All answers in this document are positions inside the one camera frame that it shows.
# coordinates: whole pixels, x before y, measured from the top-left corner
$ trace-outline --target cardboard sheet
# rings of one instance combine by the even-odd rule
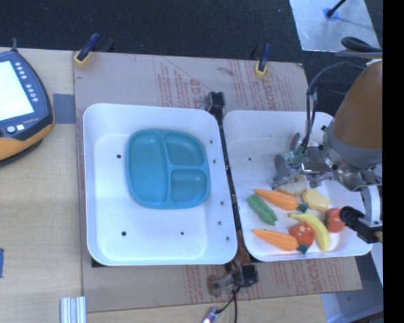
[[[308,87],[297,63],[269,62],[263,77],[256,61],[163,57],[93,52],[74,64],[83,294],[87,311],[99,312],[219,302],[207,289],[217,266],[94,266],[87,249],[82,116],[96,103],[200,108],[209,92],[223,92],[224,114],[232,110],[305,110]],[[239,299],[287,297],[362,288],[354,257],[257,262],[256,285]]]

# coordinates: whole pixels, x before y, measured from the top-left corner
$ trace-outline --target blue clamp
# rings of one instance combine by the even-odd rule
[[[267,72],[267,62],[269,54],[271,53],[271,45],[267,43],[263,49],[259,60],[257,61],[255,72],[257,75],[263,76]]]
[[[78,64],[78,65],[83,65],[85,64],[88,59],[90,58],[90,51],[94,49],[96,46],[97,42],[100,39],[100,35],[98,33],[93,34],[90,39],[84,44],[82,49],[75,54],[73,57],[73,60]]]

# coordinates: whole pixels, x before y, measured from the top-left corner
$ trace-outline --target robotic hand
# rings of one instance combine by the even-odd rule
[[[311,85],[307,92],[306,135],[293,138],[290,151],[275,157],[277,175],[271,187],[298,175],[311,188],[336,180],[360,192],[366,214],[343,207],[340,218],[367,243],[382,242],[382,60],[371,62],[344,97],[334,119],[324,126],[320,145],[310,144],[314,104],[310,117]]]

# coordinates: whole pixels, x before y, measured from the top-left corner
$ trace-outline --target white screen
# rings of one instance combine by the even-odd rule
[[[34,112],[10,61],[0,63],[0,121]]]

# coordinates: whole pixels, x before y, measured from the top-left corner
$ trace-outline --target button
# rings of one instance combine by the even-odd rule
[[[14,133],[16,132],[16,128],[15,128],[14,126],[8,126],[8,127],[6,128],[6,131],[7,131],[9,134],[14,134]]]

